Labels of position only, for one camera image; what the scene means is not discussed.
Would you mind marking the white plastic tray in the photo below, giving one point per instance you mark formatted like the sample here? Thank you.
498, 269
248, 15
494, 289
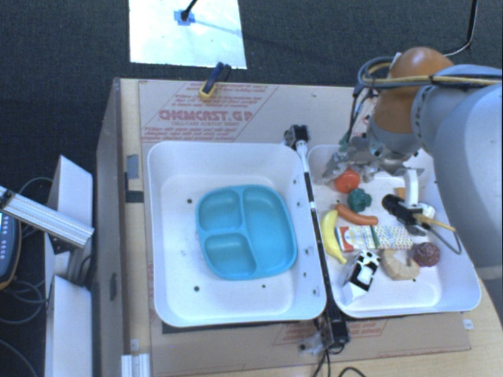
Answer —
408, 293
173, 249

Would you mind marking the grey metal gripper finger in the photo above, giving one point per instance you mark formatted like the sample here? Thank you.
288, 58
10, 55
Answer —
333, 166
370, 173

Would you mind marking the purple grapes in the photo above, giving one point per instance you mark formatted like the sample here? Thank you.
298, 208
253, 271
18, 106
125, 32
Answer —
426, 254

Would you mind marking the thin black and white rod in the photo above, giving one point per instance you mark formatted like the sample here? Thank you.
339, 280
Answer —
314, 210

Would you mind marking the green broccoli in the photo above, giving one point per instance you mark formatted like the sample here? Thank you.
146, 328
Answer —
359, 200

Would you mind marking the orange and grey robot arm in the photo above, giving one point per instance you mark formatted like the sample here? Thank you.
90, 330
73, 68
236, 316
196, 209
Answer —
452, 132

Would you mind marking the white patterned juice carton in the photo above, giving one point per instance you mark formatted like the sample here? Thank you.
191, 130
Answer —
377, 238

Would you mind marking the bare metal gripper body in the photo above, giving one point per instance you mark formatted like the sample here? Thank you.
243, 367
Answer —
363, 151

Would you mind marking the blue divided plate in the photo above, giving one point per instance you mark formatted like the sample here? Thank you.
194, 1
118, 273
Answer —
245, 232

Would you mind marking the beige toy bread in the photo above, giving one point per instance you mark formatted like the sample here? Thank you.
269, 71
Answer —
399, 267

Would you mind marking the orange toy tomato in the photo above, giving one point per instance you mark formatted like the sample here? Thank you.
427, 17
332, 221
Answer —
347, 182

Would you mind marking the brown cardboard board red print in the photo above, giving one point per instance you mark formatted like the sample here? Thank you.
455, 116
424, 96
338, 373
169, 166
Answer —
243, 108

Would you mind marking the yellow banana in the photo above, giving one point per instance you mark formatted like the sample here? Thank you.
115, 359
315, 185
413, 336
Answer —
329, 234

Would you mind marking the orange sausage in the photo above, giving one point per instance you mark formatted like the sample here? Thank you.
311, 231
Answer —
355, 215

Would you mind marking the black and white milk carton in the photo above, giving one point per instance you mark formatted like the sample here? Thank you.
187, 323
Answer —
363, 273

